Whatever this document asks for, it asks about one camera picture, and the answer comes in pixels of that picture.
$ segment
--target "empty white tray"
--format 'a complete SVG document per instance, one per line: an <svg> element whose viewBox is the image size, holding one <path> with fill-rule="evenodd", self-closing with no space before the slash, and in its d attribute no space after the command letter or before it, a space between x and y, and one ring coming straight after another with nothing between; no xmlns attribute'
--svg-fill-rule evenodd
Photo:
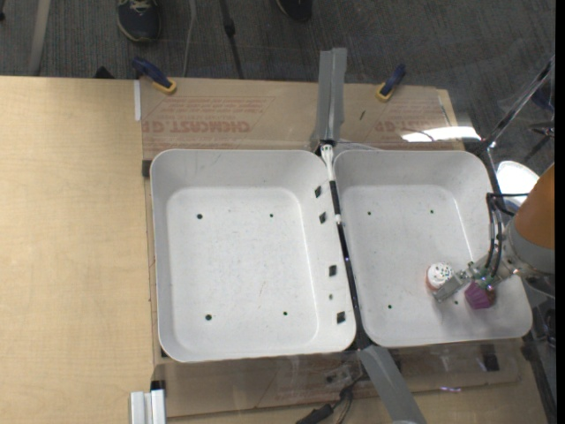
<svg viewBox="0 0 565 424"><path fill-rule="evenodd" d="M429 265L464 269L489 247L483 163L463 151L344 151L335 159L363 326L378 345L403 347L523 336L531 309L519 278L473 310L464 288L438 304Z"/></svg>
<svg viewBox="0 0 565 424"><path fill-rule="evenodd" d="M170 150L152 162L151 189L159 338L171 358L340 352L352 343L356 323L319 157Z"/></svg>

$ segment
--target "purple object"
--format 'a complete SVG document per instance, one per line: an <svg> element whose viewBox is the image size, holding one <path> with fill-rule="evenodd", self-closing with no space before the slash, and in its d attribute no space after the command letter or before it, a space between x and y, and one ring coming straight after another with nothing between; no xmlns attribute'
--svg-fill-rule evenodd
<svg viewBox="0 0 565 424"><path fill-rule="evenodd" d="M465 291L465 298L473 309L485 309L493 304L492 294L473 281Z"/></svg>

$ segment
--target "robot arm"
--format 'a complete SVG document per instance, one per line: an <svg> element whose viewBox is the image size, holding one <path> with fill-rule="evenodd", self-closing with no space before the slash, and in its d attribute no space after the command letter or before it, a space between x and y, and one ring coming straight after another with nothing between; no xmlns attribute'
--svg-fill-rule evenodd
<svg viewBox="0 0 565 424"><path fill-rule="evenodd" d="M554 164L539 178L516 215L502 233L495 255L500 262L488 268L492 254L486 255L469 268L456 272L433 295L439 302L470 284L465 292L473 306L475 291L486 295L504 279L522 276L528 283L552 296L555 275L555 169Z"/></svg>

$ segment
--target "wooden table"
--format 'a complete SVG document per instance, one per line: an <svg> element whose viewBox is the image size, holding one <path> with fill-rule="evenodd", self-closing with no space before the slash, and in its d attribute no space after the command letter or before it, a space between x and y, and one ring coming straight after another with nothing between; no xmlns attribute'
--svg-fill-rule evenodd
<svg viewBox="0 0 565 424"><path fill-rule="evenodd" d="M1 77L0 93L0 421L126 423L154 368L132 82ZM520 382L416 399L428 422L545 422L518 362ZM311 409L171 421L291 423ZM373 397L346 422L390 418Z"/></svg>

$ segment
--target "yellow clamp pad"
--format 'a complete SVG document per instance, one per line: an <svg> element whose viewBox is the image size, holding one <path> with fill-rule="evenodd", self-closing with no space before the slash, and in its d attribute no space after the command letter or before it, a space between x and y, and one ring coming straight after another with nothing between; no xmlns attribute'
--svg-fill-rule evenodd
<svg viewBox="0 0 565 424"><path fill-rule="evenodd" d="M377 88L376 93L374 94L374 96L379 99L379 101L381 102L388 102L390 100L390 98L392 97L392 94L395 92L395 87L393 87L390 90L390 93L388 93L387 95L383 95L380 93L380 91L385 87L386 83L382 82L379 87Z"/></svg>
<svg viewBox="0 0 565 424"><path fill-rule="evenodd" d="M153 82L153 86L155 88L157 88L159 91L163 91L163 93L165 93L167 95L171 95L177 89L177 83L174 80L171 80L171 79L168 79L168 81L170 82L170 87L168 87L168 88L164 87L160 83L157 83L156 81Z"/></svg>

